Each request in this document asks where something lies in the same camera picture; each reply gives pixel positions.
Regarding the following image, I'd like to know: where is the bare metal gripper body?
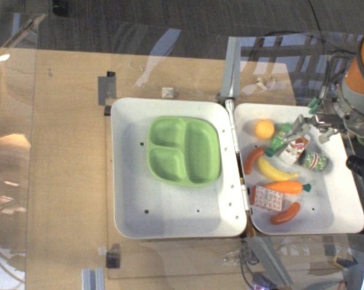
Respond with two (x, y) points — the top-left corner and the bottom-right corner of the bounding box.
(310, 100), (364, 138)

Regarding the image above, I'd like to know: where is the green plastic bottle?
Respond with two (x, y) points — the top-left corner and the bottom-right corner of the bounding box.
(264, 123), (293, 158)

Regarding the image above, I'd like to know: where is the green and white can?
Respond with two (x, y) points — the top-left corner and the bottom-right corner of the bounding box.
(297, 149), (328, 173)

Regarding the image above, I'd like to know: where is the white and red carton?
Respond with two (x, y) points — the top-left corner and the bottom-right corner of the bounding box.
(278, 134), (311, 167)

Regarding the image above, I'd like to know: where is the orange ball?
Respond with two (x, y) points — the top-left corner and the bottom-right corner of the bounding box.
(255, 119), (275, 140)

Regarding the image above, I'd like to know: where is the yellow banana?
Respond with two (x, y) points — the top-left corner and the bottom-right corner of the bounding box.
(257, 156), (299, 182)

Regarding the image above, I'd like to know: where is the orange sausage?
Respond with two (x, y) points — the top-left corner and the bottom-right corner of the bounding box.
(244, 147), (265, 175)
(270, 201), (301, 225)

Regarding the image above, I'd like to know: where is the white plastic tray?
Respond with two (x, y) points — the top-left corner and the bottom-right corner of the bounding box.
(110, 97), (248, 240)
(232, 102), (364, 236)

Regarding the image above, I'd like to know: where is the orange carrot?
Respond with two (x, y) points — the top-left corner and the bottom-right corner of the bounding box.
(264, 180), (312, 195)

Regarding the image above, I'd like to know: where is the orange patterned carton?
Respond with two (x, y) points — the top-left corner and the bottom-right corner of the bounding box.
(249, 185), (284, 212)

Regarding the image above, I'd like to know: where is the green divided plate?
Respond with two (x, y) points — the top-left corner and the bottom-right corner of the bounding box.
(146, 115), (223, 188)

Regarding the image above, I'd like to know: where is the black cylinder on white bracket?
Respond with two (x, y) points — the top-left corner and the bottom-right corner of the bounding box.
(346, 154), (364, 184)

